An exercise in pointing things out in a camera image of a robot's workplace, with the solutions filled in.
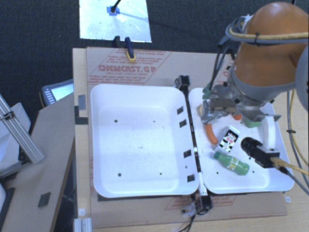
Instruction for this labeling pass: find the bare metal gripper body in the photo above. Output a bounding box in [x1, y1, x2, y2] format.
[208, 84, 264, 121]

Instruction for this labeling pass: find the orange sausage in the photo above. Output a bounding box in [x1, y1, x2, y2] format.
[205, 123, 219, 145]

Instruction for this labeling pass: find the white carton with cow print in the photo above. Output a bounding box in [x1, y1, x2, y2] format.
[213, 125, 240, 154]

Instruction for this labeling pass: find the thin black and white rod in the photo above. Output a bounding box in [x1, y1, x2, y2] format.
[182, 86, 208, 196]

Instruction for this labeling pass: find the green plastic bottle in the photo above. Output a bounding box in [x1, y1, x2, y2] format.
[213, 151, 250, 176]

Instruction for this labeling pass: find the white plastic tray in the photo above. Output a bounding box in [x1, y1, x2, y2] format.
[90, 83, 200, 199]
[188, 87, 295, 195]

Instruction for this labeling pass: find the brown cardboard board red print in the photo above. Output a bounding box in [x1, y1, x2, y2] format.
[85, 46, 288, 230]

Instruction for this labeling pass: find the black block with thin wires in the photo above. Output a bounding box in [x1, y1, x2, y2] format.
[194, 194, 213, 215]
[174, 74, 191, 89]

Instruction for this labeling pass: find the black cylinder on white bracket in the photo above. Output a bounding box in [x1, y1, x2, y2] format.
[241, 115, 282, 170]

